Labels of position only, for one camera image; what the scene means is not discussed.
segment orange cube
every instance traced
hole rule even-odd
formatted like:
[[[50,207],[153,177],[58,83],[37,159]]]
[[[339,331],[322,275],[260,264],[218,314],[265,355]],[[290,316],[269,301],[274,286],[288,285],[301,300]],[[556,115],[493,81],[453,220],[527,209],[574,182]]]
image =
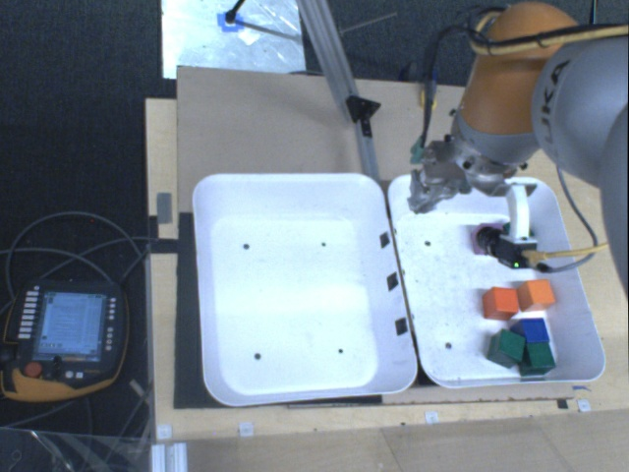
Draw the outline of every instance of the orange cube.
[[[522,311],[543,311],[555,303],[554,292],[547,279],[525,281],[518,287]]]
[[[483,316],[490,320],[509,320],[518,309],[515,288],[492,287],[483,295]]]

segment white bracket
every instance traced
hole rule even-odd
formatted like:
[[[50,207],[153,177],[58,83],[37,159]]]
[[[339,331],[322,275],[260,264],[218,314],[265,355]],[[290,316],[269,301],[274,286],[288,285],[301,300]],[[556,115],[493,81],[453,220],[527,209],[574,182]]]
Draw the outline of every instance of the white bracket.
[[[171,425],[157,425],[157,440],[164,441],[173,438],[173,427]]]
[[[592,410],[590,400],[588,400],[587,398],[580,398],[579,400],[577,400],[577,405],[579,406],[580,413],[587,413]]]
[[[238,424],[238,435],[240,437],[253,437],[254,436],[254,424],[249,422]]]
[[[439,423],[439,415],[436,411],[426,411],[424,417],[426,418],[426,423],[428,425]]]
[[[509,204],[509,238],[513,241],[526,241],[531,236],[531,211],[527,189],[524,184],[512,184],[507,193]]]

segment silver pole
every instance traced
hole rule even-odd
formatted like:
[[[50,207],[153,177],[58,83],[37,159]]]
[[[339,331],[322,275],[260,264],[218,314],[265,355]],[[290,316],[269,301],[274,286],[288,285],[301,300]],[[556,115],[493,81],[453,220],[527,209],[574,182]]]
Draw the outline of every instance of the silver pole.
[[[350,95],[358,96],[358,89],[327,0],[296,1],[334,101],[345,119],[351,121],[346,100]],[[360,121],[354,126],[363,173],[379,182],[373,139],[363,134]]]

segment blue cube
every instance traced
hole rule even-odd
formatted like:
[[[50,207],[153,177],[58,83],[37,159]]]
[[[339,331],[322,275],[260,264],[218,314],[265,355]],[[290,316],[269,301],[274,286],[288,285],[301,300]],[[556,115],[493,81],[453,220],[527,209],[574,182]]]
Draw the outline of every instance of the blue cube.
[[[543,319],[522,319],[512,325],[510,330],[524,336],[527,343],[550,341]]]

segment black hole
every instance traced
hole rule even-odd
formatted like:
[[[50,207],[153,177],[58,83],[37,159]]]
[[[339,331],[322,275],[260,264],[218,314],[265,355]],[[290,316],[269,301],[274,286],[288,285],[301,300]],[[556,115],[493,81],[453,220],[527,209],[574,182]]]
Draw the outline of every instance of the black hole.
[[[398,285],[397,272],[393,272],[386,277],[386,284],[389,290],[393,290]]]
[[[406,324],[406,319],[400,319],[395,321],[395,330],[397,331],[397,335],[402,335],[405,332],[409,331],[409,327]]]
[[[386,247],[391,240],[389,240],[389,234],[387,232],[383,232],[380,234],[380,248]]]

